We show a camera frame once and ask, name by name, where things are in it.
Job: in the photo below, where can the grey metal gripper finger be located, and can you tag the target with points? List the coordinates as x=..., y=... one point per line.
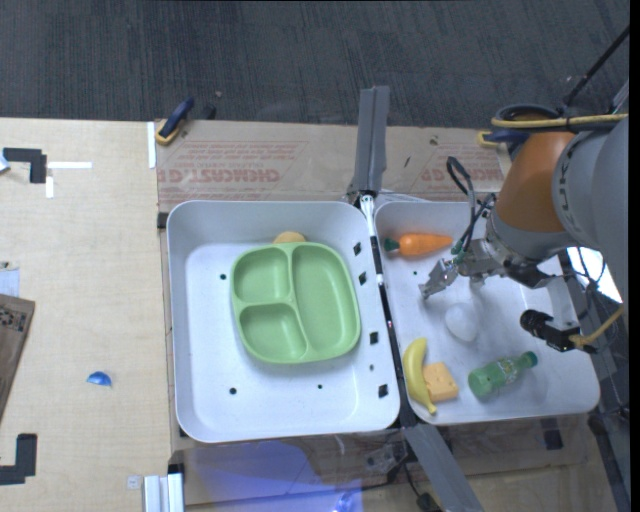
x=438, y=280
x=477, y=281

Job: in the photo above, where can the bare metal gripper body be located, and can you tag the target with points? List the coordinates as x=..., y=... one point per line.
x=481, y=259

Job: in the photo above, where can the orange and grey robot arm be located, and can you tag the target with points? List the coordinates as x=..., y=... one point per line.
x=595, y=190

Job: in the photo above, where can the orange carrot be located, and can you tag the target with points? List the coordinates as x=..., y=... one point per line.
x=425, y=244

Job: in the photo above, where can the yellow banana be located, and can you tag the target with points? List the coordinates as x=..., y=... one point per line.
x=413, y=370

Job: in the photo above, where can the green bottle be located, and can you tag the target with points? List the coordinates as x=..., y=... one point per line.
x=495, y=377

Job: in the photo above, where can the yellow cheese wedge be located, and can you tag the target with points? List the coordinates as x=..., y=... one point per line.
x=441, y=382

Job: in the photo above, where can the green divided plate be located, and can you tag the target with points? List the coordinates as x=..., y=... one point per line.
x=320, y=295

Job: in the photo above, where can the white plastic tray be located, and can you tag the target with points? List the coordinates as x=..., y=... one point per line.
x=280, y=400
x=525, y=405

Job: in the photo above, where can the yellow round toy food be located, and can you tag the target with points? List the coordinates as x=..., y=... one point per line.
x=289, y=237

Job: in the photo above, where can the brown cardboard board, red print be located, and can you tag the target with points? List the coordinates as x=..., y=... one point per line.
x=300, y=165

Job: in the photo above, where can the small blue round object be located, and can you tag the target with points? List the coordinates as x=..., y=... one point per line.
x=99, y=378

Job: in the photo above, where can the brown paper packet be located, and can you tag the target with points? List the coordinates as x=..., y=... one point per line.
x=12, y=340

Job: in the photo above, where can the black cylinder on white bracket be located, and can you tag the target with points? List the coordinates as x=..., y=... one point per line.
x=542, y=326

